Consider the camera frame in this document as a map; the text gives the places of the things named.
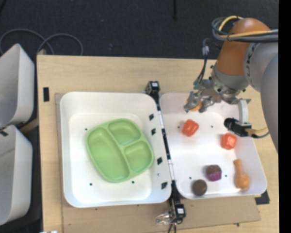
table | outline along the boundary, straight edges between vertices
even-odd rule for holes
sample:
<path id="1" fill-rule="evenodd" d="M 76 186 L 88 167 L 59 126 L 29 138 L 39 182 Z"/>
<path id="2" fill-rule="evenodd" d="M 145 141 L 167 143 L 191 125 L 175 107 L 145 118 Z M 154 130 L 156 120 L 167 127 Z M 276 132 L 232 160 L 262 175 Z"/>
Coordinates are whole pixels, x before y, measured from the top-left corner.
<path id="1" fill-rule="evenodd" d="M 214 60 L 208 61 L 205 78 L 214 63 Z M 189 94 L 202 66 L 203 60 L 193 59 L 37 56 L 44 231 L 87 233 L 95 229 L 104 233 L 142 233 L 168 230 L 167 226 L 155 225 L 155 216 L 168 209 L 167 202 L 89 209 L 67 204 L 61 192 L 55 95 L 70 91 L 142 92 L 148 81 L 159 81 L 161 94 Z M 241 96 L 251 99 L 248 109 L 253 128 L 264 128 L 260 94 L 248 87 Z M 178 232 L 279 232 L 278 154 L 270 136 L 255 140 L 255 144 L 268 181 L 270 204 L 256 206 L 253 196 L 183 199 L 188 216 L 177 226 Z"/>

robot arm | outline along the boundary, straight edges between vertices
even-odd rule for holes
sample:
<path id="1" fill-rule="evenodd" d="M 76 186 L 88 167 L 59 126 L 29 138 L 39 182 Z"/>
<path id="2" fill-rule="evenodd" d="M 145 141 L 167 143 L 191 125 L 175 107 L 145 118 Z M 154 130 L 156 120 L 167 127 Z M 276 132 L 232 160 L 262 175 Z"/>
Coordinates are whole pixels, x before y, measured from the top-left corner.
<path id="1" fill-rule="evenodd" d="M 231 19 L 236 23 L 223 33 Z M 248 85 L 261 93 L 264 117 L 278 151 L 278 30 L 271 31 L 253 18 L 227 17 L 213 21 L 213 35 L 224 40 L 210 80 L 203 80 L 204 67 L 194 82 L 185 111 L 199 107 L 199 112 L 224 100 L 239 103 L 236 96 Z"/>

toy food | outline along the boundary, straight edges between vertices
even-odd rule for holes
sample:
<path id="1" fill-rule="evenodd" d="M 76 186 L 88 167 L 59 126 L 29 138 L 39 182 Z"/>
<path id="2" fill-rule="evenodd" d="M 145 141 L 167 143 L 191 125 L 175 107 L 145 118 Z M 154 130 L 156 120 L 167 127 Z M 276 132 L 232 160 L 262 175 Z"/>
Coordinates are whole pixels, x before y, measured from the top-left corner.
<path id="1" fill-rule="evenodd" d="M 187 136 L 192 136 L 199 128 L 198 123 L 194 122 L 191 119 L 188 119 L 182 129 L 182 133 Z"/>
<path id="2" fill-rule="evenodd" d="M 245 189 L 248 188 L 250 185 L 250 179 L 247 174 L 243 171 L 242 161 L 237 159 L 234 161 L 234 165 L 236 168 L 236 178 L 235 178 L 235 185 L 238 188 Z"/>
<path id="3" fill-rule="evenodd" d="M 195 195 L 202 196 L 207 191 L 207 184 L 204 180 L 196 180 L 193 182 L 192 190 Z"/>
<path id="4" fill-rule="evenodd" d="M 206 168 L 206 177 L 210 181 L 218 181 L 221 179 L 222 170 L 218 165 L 210 165 Z"/>
<path id="5" fill-rule="evenodd" d="M 231 150 L 235 147 L 237 137 L 234 134 L 226 133 L 221 137 L 221 147 Z"/>

dark floor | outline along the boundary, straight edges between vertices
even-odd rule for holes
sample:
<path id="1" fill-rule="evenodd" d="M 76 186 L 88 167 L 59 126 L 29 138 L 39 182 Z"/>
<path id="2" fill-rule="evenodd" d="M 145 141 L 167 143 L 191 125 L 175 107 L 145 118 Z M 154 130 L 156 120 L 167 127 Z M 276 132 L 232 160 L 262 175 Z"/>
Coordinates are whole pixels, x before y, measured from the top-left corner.
<path id="1" fill-rule="evenodd" d="M 0 18 L 0 38 L 13 29 L 28 29 L 44 38 L 71 34 L 89 56 L 202 58 L 202 41 L 211 37 L 211 22 L 231 15 L 253 17 L 276 29 L 279 0 L 7 0 Z M 35 61 L 42 40 L 28 32 L 14 32 L 3 38 L 3 52 L 15 43 Z M 55 54 L 80 53 L 80 46 L 71 38 L 57 37 L 50 43 Z M 217 54 L 211 49 L 209 58 L 215 59 Z M 40 220 L 35 220 L 0 233 L 38 233 L 39 227 Z"/>

red toy pepper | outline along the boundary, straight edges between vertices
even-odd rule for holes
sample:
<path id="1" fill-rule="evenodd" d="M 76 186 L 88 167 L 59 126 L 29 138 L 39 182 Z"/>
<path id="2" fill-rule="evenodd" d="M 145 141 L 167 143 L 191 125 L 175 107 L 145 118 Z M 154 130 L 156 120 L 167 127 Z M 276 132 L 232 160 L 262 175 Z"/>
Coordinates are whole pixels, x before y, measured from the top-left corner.
<path id="1" fill-rule="evenodd" d="M 221 138 L 221 147 L 231 150 L 235 147 L 237 137 L 231 133 L 226 133 Z"/>
<path id="2" fill-rule="evenodd" d="M 188 119 L 182 129 L 182 133 L 187 136 L 192 136 L 199 128 L 198 123 L 194 122 L 191 119 Z"/>

